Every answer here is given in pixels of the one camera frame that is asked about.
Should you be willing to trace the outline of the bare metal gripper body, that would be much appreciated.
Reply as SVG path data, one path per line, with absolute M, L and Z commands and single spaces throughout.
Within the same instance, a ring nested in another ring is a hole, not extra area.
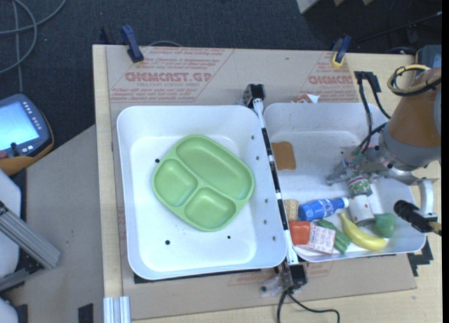
M 347 160 L 348 165 L 354 172 L 360 173 L 364 178 L 369 171 L 388 171 L 391 179 L 397 180 L 406 185 L 416 185 L 417 177 L 412 173 L 416 169 L 397 160 L 389 154 L 379 152 L 366 152 L 358 154 Z

